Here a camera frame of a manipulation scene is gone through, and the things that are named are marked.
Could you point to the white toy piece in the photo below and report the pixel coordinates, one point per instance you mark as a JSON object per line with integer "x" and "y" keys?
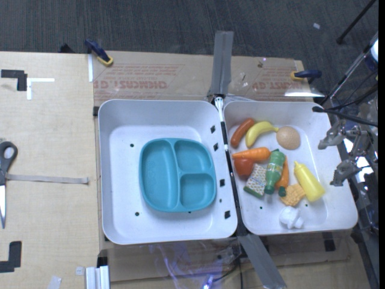
{"x": 289, "y": 217}

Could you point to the yellow banana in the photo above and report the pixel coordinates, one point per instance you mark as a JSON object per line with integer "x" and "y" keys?
{"x": 257, "y": 131}

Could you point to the green and white toy packet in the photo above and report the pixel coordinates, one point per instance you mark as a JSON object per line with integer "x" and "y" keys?
{"x": 255, "y": 181}

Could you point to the brown cardboard board red print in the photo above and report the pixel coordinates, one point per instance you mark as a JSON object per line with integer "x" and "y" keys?
{"x": 186, "y": 77}

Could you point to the blue divided plate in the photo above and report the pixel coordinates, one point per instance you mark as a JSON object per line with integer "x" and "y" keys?
{"x": 159, "y": 173}

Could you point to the yellow mustard bottle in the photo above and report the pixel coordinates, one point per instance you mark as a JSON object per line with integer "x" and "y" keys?
{"x": 309, "y": 182}

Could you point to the tan toy egg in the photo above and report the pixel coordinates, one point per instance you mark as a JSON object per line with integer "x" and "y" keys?
{"x": 288, "y": 138}

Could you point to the yellow toy corn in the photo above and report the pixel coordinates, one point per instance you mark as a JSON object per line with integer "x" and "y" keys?
{"x": 293, "y": 195}

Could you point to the green toy bottle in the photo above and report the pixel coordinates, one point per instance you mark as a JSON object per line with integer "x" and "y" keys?
{"x": 274, "y": 169}

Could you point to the orange toy sausage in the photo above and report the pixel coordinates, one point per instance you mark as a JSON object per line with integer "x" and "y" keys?
{"x": 240, "y": 132}

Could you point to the white plastic tray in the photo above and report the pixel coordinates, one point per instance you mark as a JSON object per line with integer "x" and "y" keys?
{"x": 331, "y": 197}
{"x": 123, "y": 173}

